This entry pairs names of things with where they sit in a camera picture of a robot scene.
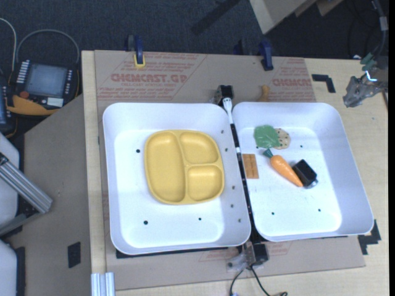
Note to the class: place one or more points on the tan chocolate chip biscuit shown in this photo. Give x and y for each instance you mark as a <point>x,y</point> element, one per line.
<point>284,140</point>

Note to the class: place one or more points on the orange carrot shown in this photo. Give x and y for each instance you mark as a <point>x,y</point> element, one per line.
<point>282,166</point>

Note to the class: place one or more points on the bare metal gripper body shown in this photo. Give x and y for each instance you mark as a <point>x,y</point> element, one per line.
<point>378,80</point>

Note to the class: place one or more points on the brown cardboard board red print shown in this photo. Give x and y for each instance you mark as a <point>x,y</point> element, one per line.
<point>191,72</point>

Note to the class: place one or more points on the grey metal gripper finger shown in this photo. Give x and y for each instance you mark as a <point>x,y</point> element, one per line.
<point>349,93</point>
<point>361,93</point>

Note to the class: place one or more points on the orange waffle biscuit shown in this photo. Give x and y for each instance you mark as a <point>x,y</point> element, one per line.
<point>250,166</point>

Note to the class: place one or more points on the green lettuce leaf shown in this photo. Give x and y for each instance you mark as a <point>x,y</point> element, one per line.
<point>264,136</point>

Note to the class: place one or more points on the black rectangular box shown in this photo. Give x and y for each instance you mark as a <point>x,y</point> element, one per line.
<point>305,171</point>

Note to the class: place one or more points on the thin black and white rod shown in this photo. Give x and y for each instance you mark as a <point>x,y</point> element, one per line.
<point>229,112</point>

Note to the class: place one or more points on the white plastic tray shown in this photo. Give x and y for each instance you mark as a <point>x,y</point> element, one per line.
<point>172,227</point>
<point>293,214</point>

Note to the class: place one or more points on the yellow divided plate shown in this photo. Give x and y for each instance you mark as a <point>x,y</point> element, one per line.
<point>163,165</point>

